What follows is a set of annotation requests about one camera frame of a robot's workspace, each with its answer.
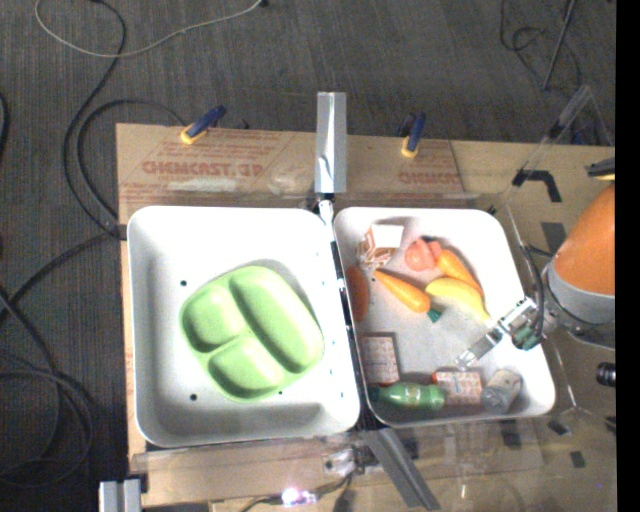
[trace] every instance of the white plastic tray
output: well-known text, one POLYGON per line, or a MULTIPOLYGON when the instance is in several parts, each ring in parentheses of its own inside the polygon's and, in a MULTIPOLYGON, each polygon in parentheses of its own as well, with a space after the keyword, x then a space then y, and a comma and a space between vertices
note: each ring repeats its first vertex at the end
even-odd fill
POLYGON ((321 220, 300 209, 150 206, 128 226, 138 428, 161 447, 329 435, 360 401, 336 273, 321 220), (282 394, 256 403, 220 394, 179 327, 191 293, 240 266, 278 271, 313 311, 323 359, 282 394))
MULTIPOLYGON (((424 288, 425 273, 406 267, 406 247, 422 236, 437 238, 464 257, 485 293, 485 306, 492 321, 504 316, 524 298, 517 269, 500 223, 480 210, 352 207, 336 215, 334 229, 342 265, 355 264, 356 246, 373 223, 404 226, 402 245, 384 268, 424 288)), ((365 320, 355 325, 359 333, 392 332, 396 337, 401 380, 428 382, 443 366, 452 366, 456 356, 488 329, 451 302, 440 320, 432 323, 426 314, 408 310, 381 285, 370 282, 370 306, 365 320)), ((555 402, 555 388, 541 346, 522 351, 505 337, 473 368, 483 383, 500 368, 518 372, 523 389, 509 413, 495 416, 469 407, 445 406, 438 412, 401 410, 383 403, 370 403, 377 417, 391 426, 419 426, 451 421, 537 416, 555 402)))

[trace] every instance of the white cable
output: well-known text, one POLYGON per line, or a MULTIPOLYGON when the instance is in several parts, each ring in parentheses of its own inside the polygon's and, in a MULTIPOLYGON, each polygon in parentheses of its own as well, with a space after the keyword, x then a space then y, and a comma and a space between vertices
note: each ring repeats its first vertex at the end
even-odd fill
POLYGON ((213 25, 214 23, 220 23, 222 21, 228 21, 231 20, 233 18, 238 18, 240 16, 244 16, 245 14, 249 14, 251 11, 253 11, 256 7, 258 7, 261 3, 262 0, 258 0, 257 2, 255 2, 251 7, 245 9, 244 11, 239 11, 235 14, 230 14, 229 16, 224 16, 222 18, 215 18, 213 20, 209 20, 209 21, 204 21, 202 23, 197 23, 195 25, 191 25, 189 27, 180 29, 180 30, 176 30, 175 32, 172 32, 171 34, 169 34, 168 36, 163 37, 162 39, 159 39, 158 41, 156 41, 155 43, 151 43, 148 46, 145 46, 144 48, 140 48, 139 50, 135 50, 132 52, 125 52, 125 53, 114 53, 114 54, 109 54, 109 53, 95 53, 89 50, 85 50, 84 48, 80 48, 79 46, 76 46, 73 43, 70 43, 69 41, 66 41, 65 39, 63 39, 62 37, 60 37, 59 35, 57 35, 56 33, 54 33, 49 27, 47 27, 44 22, 42 21, 42 18, 40 18, 40 12, 39 12, 39 6, 40 6, 40 2, 42 0, 36 0, 36 5, 35 5, 35 15, 36 15, 36 19, 38 20, 38 23, 40 24, 40 26, 42 27, 42 29, 49 34, 51 37, 53 37, 56 41, 59 41, 60 43, 64 44, 65 46, 68 46, 69 48, 73 48, 74 50, 77 50, 81 53, 85 53, 87 55, 92 55, 93 57, 102 57, 102 58, 106 58, 106 59, 118 59, 118 58, 122 58, 122 57, 132 57, 134 55, 140 55, 141 53, 144 53, 146 51, 151 50, 152 48, 155 48, 156 46, 160 46, 162 43, 168 41, 169 39, 180 35, 180 34, 185 34, 186 32, 188 32, 189 30, 193 30, 195 28, 200 28, 200 27, 206 27, 208 25, 213 25))

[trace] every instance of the black cable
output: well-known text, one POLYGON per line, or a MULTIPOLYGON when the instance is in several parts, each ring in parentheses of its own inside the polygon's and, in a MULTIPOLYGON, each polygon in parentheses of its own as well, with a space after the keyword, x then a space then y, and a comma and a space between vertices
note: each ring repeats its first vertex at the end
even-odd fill
MULTIPOLYGON (((76 254, 79 254, 83 250, 91 247, 92 245, 98 242, 101 242, 103 240, 106 240, 109 235, 110 233, 100 233, 99 235, 89 238, 84 242, 80 242, 79 244, 74 245, 70 249, 67 249, 63 253, 56 256, 55 258, 49 260, 42 267, 40 267, 34 274, 32 274, 31 277, 29 277, 24 283, 22 283, 22 285, 18 288, 18 290, 8 298, 9 303, 12 305, 17 304, 18 301, 31 289, 31 287, 36 285, 51 270, 62 265, 64 262, 66 262, 67 260, 75 256, 76 254)), ((2 325, 2 322, 6 318, 6 314, 7 314, 7 309, 4 307, 4 305, 2 305, 2 307, 0 307, 0 325, 2 325)))
MULTIPOLYGON (((515 53, 515 55, 518 57, 518 60, 520 61, 520 63, 524 66, 524 68, 532 75, 534 75, 534 77, 536 78, 536 80, 538 80, 539 82, 542 82, 542 77, 539 76, 533 69, 533 67, 526 61, 526 59, 524 59, 524 57, 522 56, 522 51, 525 50, 526 48, 528 48, 530 45, 532 45, 534 42, 536 42, 538 40, 538 38, 540 36, 543 35, 547 35, 549 30, 544 28, 538 28, 538 27, 533 27, 530 25, 525 25, 522 27, 517 28, 512 34, 511 34, 511 41, 507 41, 506 38, 506 5, 507 5, 507 0, 501 0, 500 2, 500 29, 499 29, 499 36, 500 36, 500 44, 508 51, 511 51, 513 53, 515 53), (519 40, 524 37, 525 35, 530 35, 530 37, 523 43, 520 43, 519 40)), ((580 67, 580 64, 578 63, 578 59, 576 57, 576 55, 571 51, 571 48, 566 47, 567 52, 569 53, 569 56, 571 57, 571 60, 573 60, 573 63, 575 64, 576 67, 576 89, 580 88, 580 86, 582 85, 582 68, 580 67)))
POLYGON ((540 249, 539 247, 535 247, 533 245, 527 244, 527 248, 529 249, 529 252, 532 254, 539 254, 540 256, 544 256, 546 258, 553 257, 553 254, 551 254, 549 251, 545 251, 544 249, 540 249))
POLYGON ((346 485, 342 488, 342 491, 340 492, 338 499, 333 505, 333 512, 346 512, 351 508, 349 501, 346 500, 345 497, 347 496, 347 492, 349 492, 349 488, 351 487, 351 482, 353 481, 353 472, 347 475, 347 479, 348 480, 346 482, 346 485))
POLYGON ((120 106, 120 105, 145 105, 145 106, 148 106, 148 107, 153 107, 153 108, 156 108, 156 109, 160 109, 160 110, 163 110, 164 112, 166 112, 167 114, 169 114, 171 117, 173 117, 179 124, 181 124, 181 125, 185 125, 186 124, 180 118, 180 116, 178 116, 178 114, 176 114, 175 112, 173 112, 169 108, 165 107, 164 105, 161 105, 160 103, 156 103, 155 101, 151 101, 151 100, 128 99, 128 98, 127 99, 120 99, 120 100, 110 101, 108 103, 105 103, 104 105, 101 105, 100 107, 98 107, 95 110, 93 110, 91 112, 91 114, 89 114, 89 116, 83 121, 83 123, 80 125, 80 129, 78 131, 78 138, 76 140, 76 162, 77 162, 78 167, 80 169, 81 176, 82 176, 85 184, 87 185, 87 189, 88 189, 89 193, 91 194, 91 196, 93 197, 93 199, 97 203, 100 203, 100 205, 102 206, 103 210, 108 212, 109 216, 112 219, 117 219, 118 218, 118 214, 116 213, 116 211, 115 211, 115 209, 113 207, 109 206, 106 203, 106 201, 100 197, 100 195, 98 194, 98 191, 96 190, 95 186, 93 185, 93 183, 89 179, 89 174, 87 172, 85 159, 84 159, 83 145, 84 145, 84 141, 85 141, 85 138, 86 138, 86 135, 87 135, 87 132, 88 132, 88 129, 89 129, 89 126, 91 125, 91 123, 93 121, 95 121, 99 116, 101 116, 107 110, 110 110, 110 109, 112 109, 114 107, 117 107, 117 106, 120 106))
MULTIPOLYGON (((116 18, 120 22, 120 26, 122 27, 122 38, 120 39, 120 44, 118 45, 118 49, 116 51, 116 54, 120 54, 120 53, 122 53, 122 50, 124 48, 124 44, 125 44, 125 41, 126 41, 126 34, 127 34, 126 24, 124 22, 124 19, 122 18, 120 13, 115 8, 111 7, 109 4, 107 4, 107 3, 103 2, 103 1, 101 1, 99 3, 100 3, 100 5, 103 5, 105 8, 109 9, 113 14, 115 14, 116 18)), ((80 205, 80 207, 84 210, 84 212, 89 216, 89 218, 101 230, 109 233, 114 238, 118 238, 119 239, 120 238, 120 233, 119 233, 119 229, 118 229, 118 219, 117 219, 117 217, 115 215, 113 215, 113 213, 110 211, 110 209, 104 207, 104 203, 101 200, 98 200, 98 204, 100 205, 101 208, 103 208, 105 210, 105 213, 107 214, 107 216, 110 217, 110 220, 106 224, 103 224, 102 221, 96 215, 94 215, 91 212, 91 210, 89 210, 89 208, 84 204, 82 199, 80 199, 80 195, 79 195, 78 191, 75 189, 75 187, 73 185, 73 181, 71 179, 71 174, 70 174, 70 168, 69 168, 70 167, 70 160, 71 160, 71 149, 70 149, 70 146, 71 146, 71 139, 73 137, 73 132, 74 132, 76 126, 78 126, 82 115, 84 114, 84 112, 88 108, 88 106, 91 103, 91 101, 93 101, 93 99, 100 93, 100 91, 106 85, 106 83, 109 80, 109 78, 111 77, 111 74, 113 73, 113 70, 115 69, 117 63, 118 63, 118 58, 114 58, 111 61, 111 64, 109 64, 109 67, 107 68, 107 71, 103 75, 103 77, 100 80, 100 82, 98 82, 98 85, 93 89, 93 91, 91 91, 91 94, 89 94, 89 96, 87 97, 85 102, 78 109, 76 114, 73 116, 73 119, 71 120, 71 123, 69 124, 69 127, 67 128, 67 132, 65 133, 64 142, 62 144, 62 165, 63 165, 64 177, 65 177, 65 179, 67 181, 67 185, 69 186, 69 189, 71 190, 73 196, 75 197, 75 199, 78 202, 78 204, 80 205)), ((89 192, 93 195, 93 192, 94 192, 93 187, 91 187, 91 186, 89 187, 89 192)))
POLYGON ((78 383, 74 382, 71 377, 61 372, 57 372, 53 368, 51 356, 47 351, 41 337, 30 325, 28 320, 11 304, 10 300, 6 296, 6 292, 0 287, 0 303, 6 308, 11 315, 19 321, 20 325, 26 330, 27 334, 35 342, 36 346, 45 358, 45 369, 41 369, 31 364, 26 359, 12 354, 7 350, 0 350, 0 358, 6 362, 18 365, 17 370, 9 369, 0 371, 0 380, 15 379, 15 378, 29 378, 40 379, 49 383, 53 383, 56 386, 56 398, 58 401, 58 408, 56 409, 56 418, 54 419, 54 427, 48 436, 48 441, 45 444, 44 449, 36 456, 26 462, 21 462, 12 467, 2 468, 0 470, 0 483, 9 485, 12 487, 31 489, 37 487, 43 487, 56 484, 65 478, 75 473, 87 460, 89 452, 91 450, 91 444, 93 440, 93 424, 91 421, 91 412, 88 405, 88 400, 81 390, 78 383), (81 431, 84 433, 84 446, 79 457, 72 461, 71 466, 63 471, 61 474, 54 478, 50 478, 44 481, 24 481, 21 480, 23 475, 33 478, 33 467, 37 465, 45 465, 49 463, 55 463, 56 466, 60 465, 61 460, 57 458, 45 457, 44 455, 52 448, 55 440, 55 433, 60 425, 60 407, 61 400, 65 400, 69 405, 69 409, 74 415, 74 420, 80 425, 81 431))

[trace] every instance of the green bottle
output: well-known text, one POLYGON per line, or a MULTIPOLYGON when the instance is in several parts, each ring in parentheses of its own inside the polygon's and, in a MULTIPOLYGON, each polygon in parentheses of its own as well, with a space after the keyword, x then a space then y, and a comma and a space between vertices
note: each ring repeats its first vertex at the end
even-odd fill
POLYGON ((387 402, 406 409, 437 411, 444 406, 444 391, 435 384, 425 386, 414 382, 396 382, 388 387, 369 388, 372 402, 387 402))

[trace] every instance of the blue clamp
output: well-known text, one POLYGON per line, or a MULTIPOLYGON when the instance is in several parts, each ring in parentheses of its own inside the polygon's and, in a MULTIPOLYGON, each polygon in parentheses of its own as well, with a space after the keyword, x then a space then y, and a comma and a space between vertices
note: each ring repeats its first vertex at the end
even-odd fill
POLYGON ((216 126, 218 121, 224 117, 227 109, 223 105, 212 108, 202 117, 180 132, 180 138, 185 144, 193 144, 200 137, 207 133, 207 128, 216 126))
POLYGON ((420 112, 411 125, 411 132, 405 137, 402 143, 402 154, 409 158, 414 158, 418 154, 418 143, 424 130, 424 123, 427 116, 424 112, 420 112))

